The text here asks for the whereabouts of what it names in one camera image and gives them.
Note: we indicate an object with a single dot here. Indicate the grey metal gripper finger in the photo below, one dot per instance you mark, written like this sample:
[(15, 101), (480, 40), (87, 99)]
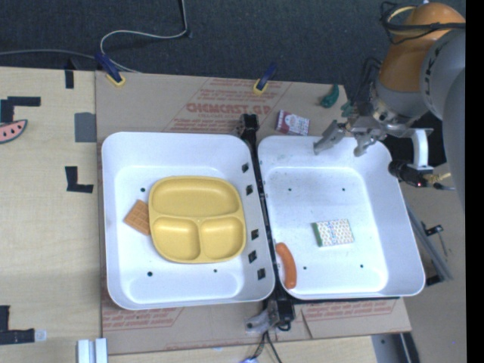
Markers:
[(363, 144), (328, 137)]

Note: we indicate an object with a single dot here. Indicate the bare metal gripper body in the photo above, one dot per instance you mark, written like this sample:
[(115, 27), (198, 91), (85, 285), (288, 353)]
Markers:
[(372, 124)]

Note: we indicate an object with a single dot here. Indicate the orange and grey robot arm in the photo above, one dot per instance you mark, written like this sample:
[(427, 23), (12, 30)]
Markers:
[(438, 70)]

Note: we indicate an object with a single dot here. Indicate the red and white carton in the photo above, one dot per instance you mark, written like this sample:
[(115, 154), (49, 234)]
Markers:
[(292, 122)]

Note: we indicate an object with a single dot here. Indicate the green curved toy vegetable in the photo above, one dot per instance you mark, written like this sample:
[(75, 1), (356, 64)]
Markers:
[(329, 97)]

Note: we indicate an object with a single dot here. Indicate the white plastic tray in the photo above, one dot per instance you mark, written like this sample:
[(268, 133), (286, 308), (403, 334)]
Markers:
[(340, 199), (125, 240)]

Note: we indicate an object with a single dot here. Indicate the thin black rod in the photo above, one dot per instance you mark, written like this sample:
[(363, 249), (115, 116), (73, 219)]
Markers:
[(261, 180)]

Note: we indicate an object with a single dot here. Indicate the white patterned packet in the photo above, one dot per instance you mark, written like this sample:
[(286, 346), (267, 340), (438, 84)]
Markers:
[(333, 233)]

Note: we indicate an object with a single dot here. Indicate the orange sausage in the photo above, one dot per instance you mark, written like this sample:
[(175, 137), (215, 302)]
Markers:
[(288, 265)]

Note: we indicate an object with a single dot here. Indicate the yellow divided plate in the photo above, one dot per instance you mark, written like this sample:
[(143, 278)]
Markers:
[(196, 218)]

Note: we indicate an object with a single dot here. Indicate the brown cardboard board, red print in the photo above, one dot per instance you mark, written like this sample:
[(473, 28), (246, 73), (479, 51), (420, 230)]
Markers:
[(151, 100)]

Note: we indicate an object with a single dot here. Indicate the orange waffle biscuit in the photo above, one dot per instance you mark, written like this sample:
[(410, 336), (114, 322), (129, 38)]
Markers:
[(137, 217)]

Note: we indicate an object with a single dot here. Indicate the pink watermelon slice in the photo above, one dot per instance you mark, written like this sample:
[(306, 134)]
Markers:
[(11, 131)]

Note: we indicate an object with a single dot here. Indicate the black cylinder on white bracket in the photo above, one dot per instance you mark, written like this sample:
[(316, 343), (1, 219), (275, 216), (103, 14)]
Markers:
[(421, 147)]

